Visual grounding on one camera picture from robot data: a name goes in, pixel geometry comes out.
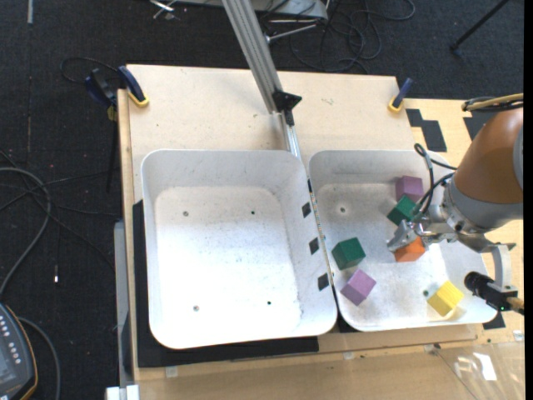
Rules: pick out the orange cube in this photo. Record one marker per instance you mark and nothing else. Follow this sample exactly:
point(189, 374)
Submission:
point(410, 254)

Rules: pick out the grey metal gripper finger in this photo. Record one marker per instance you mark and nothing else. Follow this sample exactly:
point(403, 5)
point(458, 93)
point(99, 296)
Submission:
point(419, 240)
point(399, 236)

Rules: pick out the green cube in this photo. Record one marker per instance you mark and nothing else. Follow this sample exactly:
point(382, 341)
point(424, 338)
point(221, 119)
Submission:
point(399, 213)
point(348, 253)

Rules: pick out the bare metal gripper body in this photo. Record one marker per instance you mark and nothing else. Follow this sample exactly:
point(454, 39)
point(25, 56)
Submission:
point(435, 223)

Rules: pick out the purple cube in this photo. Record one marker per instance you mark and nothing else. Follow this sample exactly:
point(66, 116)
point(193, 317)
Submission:
point(357, 286)
point(410, 186)

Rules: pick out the white plastic tray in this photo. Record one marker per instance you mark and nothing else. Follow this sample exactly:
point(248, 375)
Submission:
point(375, 315)
point(225, 248)

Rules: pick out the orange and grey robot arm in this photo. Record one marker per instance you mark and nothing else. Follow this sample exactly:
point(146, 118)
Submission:
point(491, 161)

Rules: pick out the pale wood board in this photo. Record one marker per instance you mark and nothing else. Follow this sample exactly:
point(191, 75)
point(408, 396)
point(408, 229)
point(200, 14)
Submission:
point(208, 115)

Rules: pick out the yellow cube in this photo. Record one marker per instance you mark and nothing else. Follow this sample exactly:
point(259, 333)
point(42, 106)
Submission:
point(444, 298)

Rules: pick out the black cylinder on white bracket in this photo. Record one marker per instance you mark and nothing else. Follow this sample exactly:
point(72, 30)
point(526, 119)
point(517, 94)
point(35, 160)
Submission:
point(485, 286)

